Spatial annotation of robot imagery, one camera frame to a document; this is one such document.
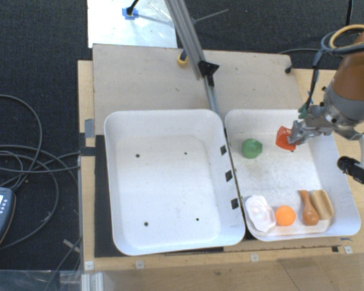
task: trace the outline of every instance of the wooden table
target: wooden table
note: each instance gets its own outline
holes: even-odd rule
[[[303,101],[311,70],[293,70]],[[320,73],[314,100],[322,100],[334,71]],[[78,62],[80,132],[95,117],[93,62]],[[364,125],[358,128],[364,132]],[[340,156],[360,159],[360,147],[334,135]],[[86,138],[94,147],[95,139]],[[94,257],[95,157],[81,157],[83,260],[87,271],[105,273],[104,283],[121,290],[364,290],[364,186],[349,179],[362,220],[349,238],[317,238],[281,242],[241,242],[220,253],[181,253],[139,257]]]

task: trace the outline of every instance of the black cable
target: black cable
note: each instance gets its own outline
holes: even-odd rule
[[[29,156],[24,156],[24,155],[18,155],[18,157],[20,158],[23,158],[23,159],[28,159],[28,160],[31,160],[32,158],[29,157]],[[39,162],[39,161],[35,161],[36,164],[42,166],[43,168],[45,169],[49,169],[45,164],[43,164],[42,162]],[[56,180],[56,178],[54,177],[54,174],[50,174],[51,178],[53,179],[53,182],[54,182],[54,186],[55,186],[55,203],[54,203],[54,206],[53,206],[53,209],[49,212],[49,215],[44,219],[43,223],[38,226],[34,231],[30,232],[28,235],[16,240],[16,241],[13,241],[11,242],[10,244],[7,244],[5,246],[1,246],[0,247],[0,250],[3,250],[3,249],[6,249],[6,248],[9,248],[9,247],[12,247],[16,244],[19,244],[27,239],[29,239],[31,236],[33,236],[34,234],[38,233],[52,218],[52,216],[54,215],[57,207],[58,207],[58,201],[59,201],[59,185],[58,185],[58,182]]]
[[[35,117],[36,122],[38,123],[38,129],[39,129],[39,141],[38,141],[38,146],[36,148],[29,147],[26,145],[0,145],[0,157],[7,157],[7,158],[10,157],[10,158],[16,159],[16,161],[19,164],[19,168],[20,168],[20,170],[15,170],[15,169],[8,169],[5,167],[0,167],[0,170],[4,170],[6,172],[15,172],[15,173],[19,174],[19,175],[13,177],[12,179],[9,179],[6,182],[2,183],[0,186],[4,186],[13,181],[16,181],[10,187],[10,189],[12,189],[14,192],[17,192],[17,190],[25,182],[25,180],[27,179],[29,174],[48,173],[51,176],[53,183],[54,183],[54,187],[55,187],[55,201],[54,201],[53,208],[51,209],[51,211],[48,212],[48,216],[46,216],[43,219],[42,224],[40,224],[36,229],[34,229],[32,232],[28,233],[26,236],[23,236],[22,238],[17,239],[16,241],[6,244],[5,246],[1,246],[0,250],[4,250],[6,248],[12,247],[16,244],[19,244],[19,243],[31,238],[33,235],[38,233],[51,220],[52,216],[55,214],[55,212],[58,208],[58,202],[59,202],[59,184],[54,176],[54,173],[68,171],[70,176],[73,178],[76,186],[78,186],[77,178],[73,172],[73,170],[76,170],[78,168],[78,166],[69,167],[64,161],[62,161],[62,159],[69,158],[72,156],[78,156],[79,152],[69,153],[69,154],[65,154],[65,155],[56,157],[55,155],[53,155],[49,152],[43,151],[41,149],[41,147],[42,147],[42,124],[41,124],[41,121],[40,121],[38,115],[36,114],[36,112],[26,102],[20,100],[19,98],[9,96],[9,95],[0,95],[0,98],[16,101],[16,102],[20,103],[21,105],[23,105],[24,107],[26,107],[32,113],[32,115]],[[33,157],[11,152],[10,149],[14,149],[17,151],[20,151],[20,150],[31,151]],[[42,155],[47,156],[48,158],[50,158],[50,160],[48,160],[47,162],[39,161],[38,158]],[[27,161],[30,163],[28,170],[24,170],[23,161]],[[49,168],[47,165],[51,164],[53,162],[57,162],[58,164],[61,165],[62,168],[60,168],[60,169]],[[76,244],[73,246],[73,248],[70,250],[70,252],[62,260],[62,262],[57,267],[57,270],[59,270],[61,268],[63,262],[67,259],[68,255],[73,251],[73,249],[78,245],[80,240],[81,240],[81,238],[76,242]],[[77,268],[78,265],[79,265],[79,261],[77,261],[75,268]]]
[[[14,154],[14,153],[12,153],[10,151],[0,151],[0,153],[8,153],[12,157],[14,157],[17,160],[17,162],[19,163],[19,165],[20,165],[20,170],[23,170],[23,163],[22,163],[22,161],[20,160],[20,158],[16,154]],[[15,184],[12,185],[11,187],[9,187],[9,189],[14,189],[19,184],[19,182],[21,180],[21,176],[18,176],[16,178],[17,178],[17,180],[16,180]],[[0,184],[0,187],[4,186],[6,184],[7,184],[7,182],[4,182],[4,183]]]
[[[357,30],[351,30],[347,33],[354,33]],[[330,39],[330,37],[335,34],[336,32],[329,32],[325,35],[321,40],[321,50],[324,50],[326,53],[330,53],[332,55],[348,55],[353,53],[364,52],[364,44],[353,44],[344,47],[337,47],[331,48],[330,46],[326,45],[326,40]]]
[[[24,146],[24,145],[0,145],[0,147],[11,148],[11,149],[13,149],[13,148],[16,148],[16,149],[26,149],[26,150],[34,150],[34,151],[36,150],[33,147],[27,147],[27,146]],[[58,163],[60,163],[64,167],[62,169],[62,171],[67,170],[68,173],[70,174],[70,176],[72,177],[74,183],[76,184],[76,186],[78,185],[78,181],[77,181],[77,178],[76,178],[75,174],[72,171],[70,171],[70,169],[68,169],[68,166],[66,165],[66,163],[64,163],[62,161],[62,159],[63,158],[68,158],[68,157],[71,157],[71,156],[78,156],[79,155],[79,152],[68,153],[68,154],[61,155],[61,156],[54,156],[51,153],[46,152],[46,151],[43,151],[43,150],[41,150],[41,153],[42,154],[45,154],[48,157],[51,157],[52,158],[50,161],[45,162],[44,163],[45,165],[51,164],[52,162],[55,162],[55,161],[58,162]],[[12,179],[9,179],[6,182],[3,182],[0,186],[4,186],[4,185],[8,184],[8,183],[10,183],[10,182],[18,179],[20,176],[21,175],[18,175],[16,177],[12,178]]]
[[[319,49],[317,49],[317,48],[292,48],[290,50],[278,52],[278,54],[287,54],[287,53],[294,53],[294,52],[317,52],[317,51],[319,51]]]
[[[0,154],[0,157],[2,156],[8,156],[8,154]],[[6,172],[14,172],[14,173],[22,173],[22,174],[36,174],[36,173],[54,173],[54,172],[66,172],[68,170],[78,169],[79,166],[71,166],[66,167],[63,169],[49,169],[49,170],[16,170],[16,169],[10,169],[5,167],[0,167],[0,170],[5,170]]]
[[[325,56],[325,54],[326,54],[326,52],[324,50],[319,50],[317,52],[317,54],[315,54],[315,56],[314,56],[313,64],[312,64],[313,75],[311,77],[310,92],[309,92],[309,97],[305,103],[306,110],[309,109],[309,107],[310,107],[312,96],[313,96],[314,90],[315,90],[315,85],[318,81],[319,65],[321,63],[322,58]]]
[[[33,161],[31,162],[31,165],[30,165],[30,168],[29,170],[31,170],[34,165],[35,165],[35,162],[36,160],[38,159],[38,156],[39,156],[39,153],[42,149],[42,135],[43,135],[43,131],[42,131],[42,123],[41,123],[41,120],[39,119],[39,116],[36,114],[36,112],[31,108],[31,106],[24,102],[23,100],[17,98],[17,97],[13,97],[13,96],[9,96],[9,95],[0,95],[0,99],[10,99],[10,100],[13,100],[13,101],[16,101],[20,104],[22,104],[24,107],[26,107],[27,109],[30,110],[30,112],[32,113],[32,115],[35,117],[36,119],[36,122],[38,123],[38,128],[39,128],[39,141],[38,141],[38,146],[37,146],[37,150],[36,150],[36,153],[35,153],[35,157],[33,159]],[[27,179],[29,174],[24,174],[24,176],[22,177],[22,179],[20,180],[20,182],[18,183],[18,185],[16,187],[13,188],[14,191],[17,191],[20,186],[24,183],[24,181]]]
[[[66,255],[63,257],[62,261],[59,263],[59,265],[56,267],[53,275],[50,277],[49,281],[46,284],[46,287],[44,288],[44,291],[47,291],[47,289],[50,287],[52,281],[54,280],[55,276],[58,274],[58,271],[60,270],[61,266],[65,263],[66,259],[69,257],[69,255],[76,249],[78,244],[81,242],[82,236],[78,238],[78,240],[73,244],[73,247],[70,248],[70,250],[66,253]]]
[[[351,22],[352,11],[353,11],[353,0],[349,0],[348,11],[346,12],[346,21],[345,21],[346,26],[349,26],[349,24]]]

